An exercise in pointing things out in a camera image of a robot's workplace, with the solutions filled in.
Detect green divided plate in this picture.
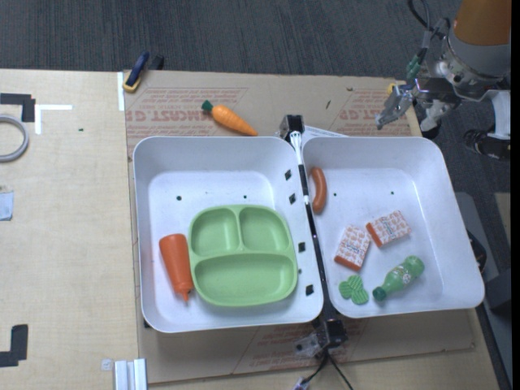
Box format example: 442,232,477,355
188,204,300,309

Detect white paper sheet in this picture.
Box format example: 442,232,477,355
302,124,349,139

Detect thin black and white rod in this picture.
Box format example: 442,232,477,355
290,131,339,325

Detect green bottle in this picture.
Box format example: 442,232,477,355
371,254,426,302

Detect brown cardboard board, red print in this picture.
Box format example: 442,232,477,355
123,69,501,385

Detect green wavy vegetable slices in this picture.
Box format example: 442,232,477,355
338,274,371,306

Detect orange carrot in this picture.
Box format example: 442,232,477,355
201,99,259,137

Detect orange sausage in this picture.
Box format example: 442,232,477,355
310,167,329,215

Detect black block with thin wires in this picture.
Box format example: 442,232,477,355
279,114,306,140
293,318,349,358

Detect orange and white carton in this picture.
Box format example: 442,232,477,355
365,210,413,249
333,224,372,272

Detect white plastic tray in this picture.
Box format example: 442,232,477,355
301,136,486,320
132,136,325,335

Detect orange squeeze bottle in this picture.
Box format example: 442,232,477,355
158,233,195,304

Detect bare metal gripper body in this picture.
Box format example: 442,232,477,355
413,54,507,107

